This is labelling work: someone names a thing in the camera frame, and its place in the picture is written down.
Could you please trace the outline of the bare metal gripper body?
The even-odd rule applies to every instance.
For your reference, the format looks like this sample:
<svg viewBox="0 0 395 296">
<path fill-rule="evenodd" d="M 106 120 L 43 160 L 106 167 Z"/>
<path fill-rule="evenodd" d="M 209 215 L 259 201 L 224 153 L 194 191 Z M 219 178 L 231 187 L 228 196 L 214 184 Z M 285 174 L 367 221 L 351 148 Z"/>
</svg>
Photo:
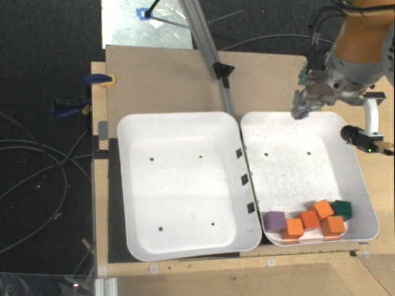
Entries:
<svg viewBox="0 0 395 296">
<path fill-rule="evenodd" d="M 362 105 L 362 95 L 369 87 L 371 84 L 356 83 L 337 70 L 311 70 L 303 90 L 303 108 L 320 110 L 324 105 L 335 105 L 337 101 Z"/>
</svg>

